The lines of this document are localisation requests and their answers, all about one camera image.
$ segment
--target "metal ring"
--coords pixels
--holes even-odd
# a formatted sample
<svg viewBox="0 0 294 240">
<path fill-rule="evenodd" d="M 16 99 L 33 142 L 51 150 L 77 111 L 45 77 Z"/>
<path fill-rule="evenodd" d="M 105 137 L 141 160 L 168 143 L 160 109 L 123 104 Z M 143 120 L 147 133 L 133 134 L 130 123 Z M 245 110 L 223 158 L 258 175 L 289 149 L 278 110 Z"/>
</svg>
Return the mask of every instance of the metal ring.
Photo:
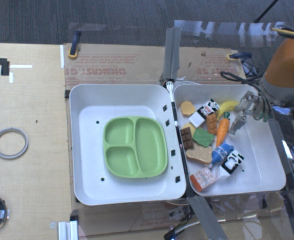
<svg viewBox="0 0 294 240">
<path fill-rule="evenodd" d="M 3 158 L 3 159 L 7 159 L 7 160 L 16 159 L 16 158 L 20 157 L 23 153 L 26 152 L 27 147 L 28 147 L 27 135 L 23 130 L 21 130 L 19 128 L 9 127 L 9 128 L 2 129 L 2 130 L 0 130 L 0 137 L 2 135 L 4 135 L 5 133 L 10 133 L 10 132 L 20 134 L 25 140 L 25 146 L 22 148 L 22 150 L 20 152 L 18 152 L 17 154 L 13 154 L 13 155 L 7 155 L 7 154 L 3 154 L 3 153 L 0 152 L 0 157 Z"/>
</svg>

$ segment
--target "green plate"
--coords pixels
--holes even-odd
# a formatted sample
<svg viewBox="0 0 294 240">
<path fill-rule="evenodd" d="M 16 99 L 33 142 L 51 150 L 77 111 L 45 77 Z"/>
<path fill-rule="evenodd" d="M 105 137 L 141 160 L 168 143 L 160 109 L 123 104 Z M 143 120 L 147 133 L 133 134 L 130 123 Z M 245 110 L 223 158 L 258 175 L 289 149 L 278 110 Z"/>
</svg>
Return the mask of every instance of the green plate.
<svg viewBox="0 0 294 240">
<path fill-rule="evenodd" d="M 116 117 L 107 122 L 103 153 L 109 171 L 124 178 L 160 175 L 168 163 L 163 128 L 149 117 Z"/>
</svg>

